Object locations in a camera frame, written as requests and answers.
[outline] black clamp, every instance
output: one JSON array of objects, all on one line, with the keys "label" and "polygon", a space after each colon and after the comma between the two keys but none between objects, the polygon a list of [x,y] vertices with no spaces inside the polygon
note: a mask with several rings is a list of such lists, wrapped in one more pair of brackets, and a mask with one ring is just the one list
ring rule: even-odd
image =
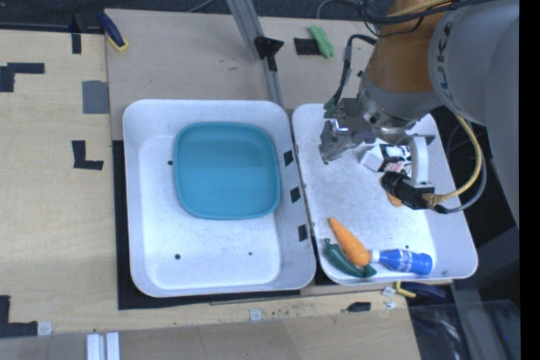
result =
[{"label": "black clamp", "polygon": [[256,52],[261,59],[267,58],[268,68],[275,73],[278,71],[278,65],[276,64],[275,54],[284,45],[282,40],[273,40],[266,36],[258,36],[255,38]]}]

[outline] green eraser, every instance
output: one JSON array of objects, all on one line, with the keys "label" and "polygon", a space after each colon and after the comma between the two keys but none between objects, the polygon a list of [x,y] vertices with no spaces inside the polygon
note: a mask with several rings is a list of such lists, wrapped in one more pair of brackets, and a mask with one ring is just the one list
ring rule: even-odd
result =
[{"label": "green eraser", "polygon": [[334,47],[330,43],[327,37],[327,32],[320,26],[310,26],[310,32],[313,36],[313,39],[316,40],[317,45],[319,46],[319,51],[327,59],[334,55]]}]

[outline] wooden table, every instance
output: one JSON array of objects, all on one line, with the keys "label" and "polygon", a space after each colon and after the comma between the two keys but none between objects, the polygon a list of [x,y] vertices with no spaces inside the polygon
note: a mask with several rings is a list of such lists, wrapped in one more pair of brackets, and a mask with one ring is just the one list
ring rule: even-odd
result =
[{"label": "wooden table", "polygon": [[[258,66],[244,58],[240,34],[230,16],[108,13],[130,42],[124,54],[113,51],[103,35],[81,35],[82,52],[73,54],[70,34],[0,31],[0,66],[38,62],[46,68],[44,74],[16,73],[13,92],[0,92],[0,295],[11,296],[10,322],[51,323],[55,335],[66,336],[121,331],[123,341],[132,338],[126,350],[151,335],[139,332],[135,337],[131,330],[162,329],[166,340],[166,331],[176,328],[221,338],[228,334],[224,343],[232,347],[230,335],[243,325],[253,325],[250,311],[256,310],[262,322],[250,329],[262,334],[271,330],[277,338],[292,341],[292,357],[284,358],[326,358],[323,354],[328,350],[342,350],[345,356],[348,350],[367,352],[367,346],[374,353],[370,358],[388,358],[392,353],[419,358],[405,299],[394,296],[397,307],[388,310],[383,287],[378,286],[365,291],[312,284],[300,296],[288,298],[118,310],[111,142],[122,139],[122,107],[142,97],[265,99],[266,88],[262,73],[257,76],[253,71]],[[154,35],[152,44],[143,46],[139,30],[146,29],[148,40],[148,31],[165,22],[169,27]],[[278,55],[278,68],[287,110],[329,99],[341,73],[340,46],[363,27],[266,18],[262,24],[267,36],[286,42]],[[300,60],[294,54],[292,37],[309,38],[311,24],[323,24],[329,39],[339,41],[334,58],[305,56]],[[212,37],[194,40],[193,35],[200,33],[195,28],[205,26],[213,29]],[[164,59],[170,45],[181,48]],[[197,47],[218,56],[186,55]],[[370,48],[357,52],[354,67],[362,65]],[[154,75],[148,74],[149,65],[154,65]],[[92,81],[109,84],[110,114],[84,113],[82,87]],[[356,88],[351,83],[346,94],[354,94]],[[73,167],[72,141],[79,140],[86,143],[87,160],[103,161],[101,170]],[[343,313],[358,301],[370,302],[371,312]],[[202,343],[209,349],[210,339],[207,342],[199,338],[195,345]],[[311,352],[316,347],[321,348],[319,357]],[[214,358],[209,352],[201,358]]]}]

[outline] black connector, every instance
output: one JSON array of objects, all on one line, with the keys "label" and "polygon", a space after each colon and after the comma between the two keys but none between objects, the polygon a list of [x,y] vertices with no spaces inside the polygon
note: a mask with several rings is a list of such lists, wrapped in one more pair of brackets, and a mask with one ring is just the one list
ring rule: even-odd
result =
[{"label": "black connector", "polygon": [[412,181],[403,173],[387,171],[382,176],[381,185],[390,195],[399,198],[402,203],[414,210],[428,208],[423,194],[433,193],[435,188],[431,185],[413,185]]}]

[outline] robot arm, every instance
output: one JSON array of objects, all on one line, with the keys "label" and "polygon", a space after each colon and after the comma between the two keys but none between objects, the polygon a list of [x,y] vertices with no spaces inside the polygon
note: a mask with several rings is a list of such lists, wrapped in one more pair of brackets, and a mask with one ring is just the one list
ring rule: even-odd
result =
[{"label": "robot arm", "polygon": [[[368,3],[363,12],[372,18]],[[518,221],[519,0],[396,0],[372,22],[382,26],[357,97],[338,100],[338,92],[325,105],[323,160],[376,138],[406,144],[407,131],[445,105],[486,126]],[[392,181],[386,190],[396,193]]]}]

